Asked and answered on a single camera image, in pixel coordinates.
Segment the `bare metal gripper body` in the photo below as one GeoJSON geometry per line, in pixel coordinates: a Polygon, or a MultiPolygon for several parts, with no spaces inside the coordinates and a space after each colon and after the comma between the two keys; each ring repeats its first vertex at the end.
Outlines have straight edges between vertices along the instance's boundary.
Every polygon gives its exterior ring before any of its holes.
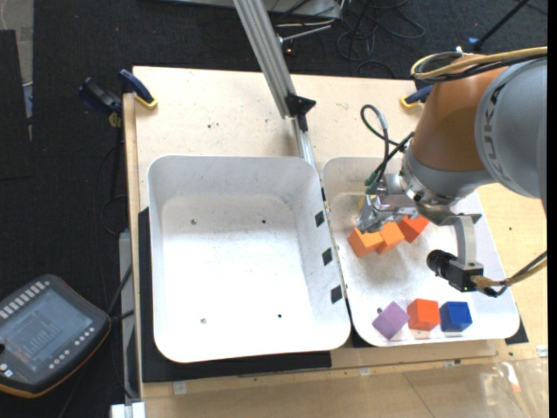
{"type": "Polygon", "coordinates": [[[400,173],[387,173],[374,188],[373,194],[366,195],[366,206],[373,207],[380,218],[380,211],[392,207],[416,207],[418,217],[423,217],[436,226],[450,226],[460,217],[469,217],[475,224],[480,219],[479,213],[456,213],[452,211],[459,199],[438,197],[427,190],[418,180],[406,181],[400,173]]]}

